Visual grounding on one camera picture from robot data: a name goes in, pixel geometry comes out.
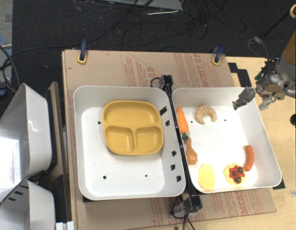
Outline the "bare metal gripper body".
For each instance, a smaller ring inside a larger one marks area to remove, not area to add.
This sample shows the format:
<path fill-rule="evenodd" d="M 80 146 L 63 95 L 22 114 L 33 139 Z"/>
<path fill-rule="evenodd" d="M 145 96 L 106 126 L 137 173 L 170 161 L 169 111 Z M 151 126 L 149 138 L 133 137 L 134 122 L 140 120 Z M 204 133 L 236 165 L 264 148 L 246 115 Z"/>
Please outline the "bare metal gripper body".
<path fill-rule="evenodd" d="M 289 77 L 281 65 L 265 65 L 255 76 L 256 93 L 263 100 L 296 98 L 295 79 Z"/>

